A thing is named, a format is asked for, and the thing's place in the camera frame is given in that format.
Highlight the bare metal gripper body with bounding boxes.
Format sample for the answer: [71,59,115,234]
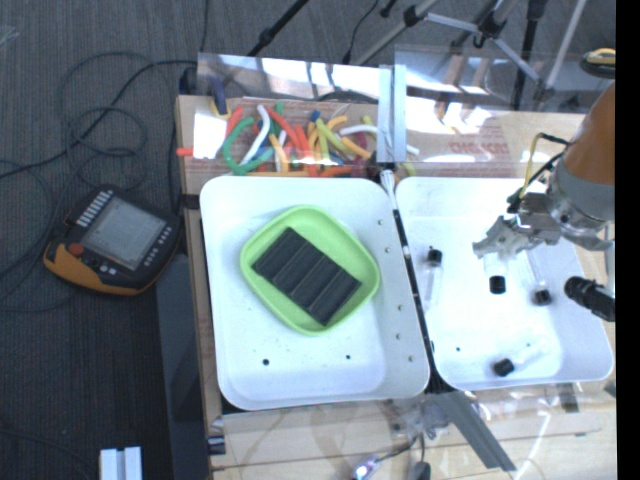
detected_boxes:
[514,191,615,253]

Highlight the clear vial with black cap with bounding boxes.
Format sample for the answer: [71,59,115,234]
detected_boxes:
[492,338,554,378]
[482,251,508,296]
[523,249,553,306]
[422,248,445,310]

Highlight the white plastic tray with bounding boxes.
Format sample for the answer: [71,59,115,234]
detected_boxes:
[394,175,616,394]
[198,174,432,412]

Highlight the thin black and white rod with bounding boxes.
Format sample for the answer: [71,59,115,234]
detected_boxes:
[380,167,442,395]

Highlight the black ribbed rack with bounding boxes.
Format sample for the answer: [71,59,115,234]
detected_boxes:
[250,226,363,328]

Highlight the yellow-green foam tube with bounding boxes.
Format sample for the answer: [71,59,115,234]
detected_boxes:
[315,118,347,155]

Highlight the grey metal tripod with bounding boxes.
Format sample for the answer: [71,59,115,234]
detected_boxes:
[349,0,556,115]

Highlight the red foam tube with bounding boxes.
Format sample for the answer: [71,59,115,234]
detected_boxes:
[264,107,302,144]
[294,124,320,177]

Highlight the green plate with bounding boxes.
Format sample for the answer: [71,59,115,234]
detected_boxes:
[239,204,382,338]

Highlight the black stand pole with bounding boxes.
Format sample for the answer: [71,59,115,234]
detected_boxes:
[246,0,342,57]

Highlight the black cylinder on white bracket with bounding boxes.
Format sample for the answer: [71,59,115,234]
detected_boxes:
[563,237,617,323]

